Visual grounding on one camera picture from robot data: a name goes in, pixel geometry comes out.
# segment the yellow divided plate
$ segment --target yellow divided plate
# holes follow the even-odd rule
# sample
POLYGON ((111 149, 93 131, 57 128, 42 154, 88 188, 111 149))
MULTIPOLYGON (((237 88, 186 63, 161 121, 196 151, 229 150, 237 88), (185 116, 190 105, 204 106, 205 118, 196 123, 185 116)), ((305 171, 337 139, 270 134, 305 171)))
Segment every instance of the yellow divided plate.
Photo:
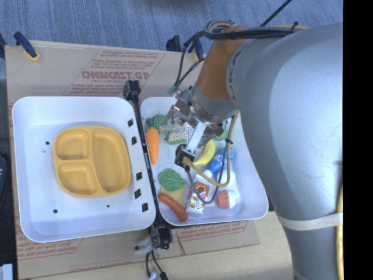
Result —
POLYGON ((56 136, 53 149, 59 185, 70 195, 113 195, 126 189, 131 182, 126 143, 112 128, 65 129, 56 136))

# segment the white strap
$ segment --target white strap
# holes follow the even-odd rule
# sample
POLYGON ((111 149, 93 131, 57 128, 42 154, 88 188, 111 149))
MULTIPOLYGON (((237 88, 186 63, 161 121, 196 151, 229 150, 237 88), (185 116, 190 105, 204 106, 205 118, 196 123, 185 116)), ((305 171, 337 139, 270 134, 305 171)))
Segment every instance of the white strap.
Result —
POLYGON ((306 230, 316 230, 321 228, 335 227, 343 224, 343 212, 332 213, 328 216, 313 220, 289 220, 282 218, 277 215, 282 226, 297 230, 297 231, 306 231, 306 230))

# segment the cardboard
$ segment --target cardboard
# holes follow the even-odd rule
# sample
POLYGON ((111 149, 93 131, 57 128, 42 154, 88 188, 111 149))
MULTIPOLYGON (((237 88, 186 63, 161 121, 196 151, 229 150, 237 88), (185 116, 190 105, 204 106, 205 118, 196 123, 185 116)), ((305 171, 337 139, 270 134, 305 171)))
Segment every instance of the cardboard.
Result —
MULTIPOLYGON (((22 233, 12 144, 12 106, 25 96, 122 96, 128 79, 140 80, 140 102, 150 96, 167 96, 168 88, 175 82, 180 54, 41 41, 31 43, 40 54, 37 62, 26 58, 21 46, 5 47, 19 278, 144 261, 145 255, 135 254, 132 243, 144 239, 146 229, 52 243, 35 243, 22 233)), ((193 62, 193 56, 186 55, 183 72, 193 62)), ((199 69, 189 74, 183 86, 193 85, 199 69)), ((170 249, 159 250, 159 258, 259 243, 253 221, 179 228, 173 229, 172 234, 170 249)))

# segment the yellow banana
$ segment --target yellow banana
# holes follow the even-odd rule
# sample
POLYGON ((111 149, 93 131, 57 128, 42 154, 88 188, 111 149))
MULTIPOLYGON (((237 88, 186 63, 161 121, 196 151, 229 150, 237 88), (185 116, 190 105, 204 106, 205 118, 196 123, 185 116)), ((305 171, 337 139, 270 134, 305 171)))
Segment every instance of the yellow banana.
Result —
POLYGON ((200 157, 195 162, 193 162, 193 164, 198 165, 198 166, 207 165, 212 160, 212 158, 214 157, 215 151, 216 151, 215 140, 211 139, 206 144, 205 149, 203 150, 200 157))

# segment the brown hot dog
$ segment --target brown hot dog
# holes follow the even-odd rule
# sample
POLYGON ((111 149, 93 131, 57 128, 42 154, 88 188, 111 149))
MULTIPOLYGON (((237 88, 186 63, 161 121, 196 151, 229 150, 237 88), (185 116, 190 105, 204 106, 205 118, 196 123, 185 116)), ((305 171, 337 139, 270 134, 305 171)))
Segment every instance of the brown hot dog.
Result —
POLYGON ((181 222, 185 222, 186 220, 188 220, 188 214, 186 213, 185 209, 182 208, 181 205, 175 199, 173 199, 165 193, 159 193, 158 199, 159 201, 169 206, 181 222))

